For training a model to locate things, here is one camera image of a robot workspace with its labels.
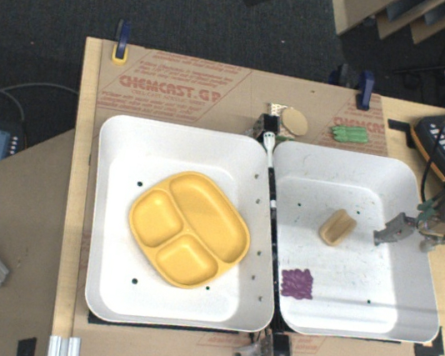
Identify tan toy bread bun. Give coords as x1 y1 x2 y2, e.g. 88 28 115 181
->
315 205 360 250

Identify white plastic tray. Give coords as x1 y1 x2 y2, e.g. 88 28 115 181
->
242 137 445 356
68 110 303 349

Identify purple toy grapes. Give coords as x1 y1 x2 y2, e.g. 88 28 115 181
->
277 264 318 303

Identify green toy asparagus bundle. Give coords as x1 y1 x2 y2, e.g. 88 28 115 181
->
328 121 372 149

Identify thin black and white rod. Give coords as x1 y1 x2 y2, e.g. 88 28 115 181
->
231 130 311 332

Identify tan oval biscuit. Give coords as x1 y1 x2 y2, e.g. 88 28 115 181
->
277 104 313 139

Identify small patterned packet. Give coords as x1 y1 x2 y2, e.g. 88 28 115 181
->
267 102 289 119

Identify yellow divided plate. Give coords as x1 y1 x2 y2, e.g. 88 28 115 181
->
118 161 262 299

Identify brown cardboard board red print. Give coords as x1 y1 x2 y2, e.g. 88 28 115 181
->
48 39 445 356

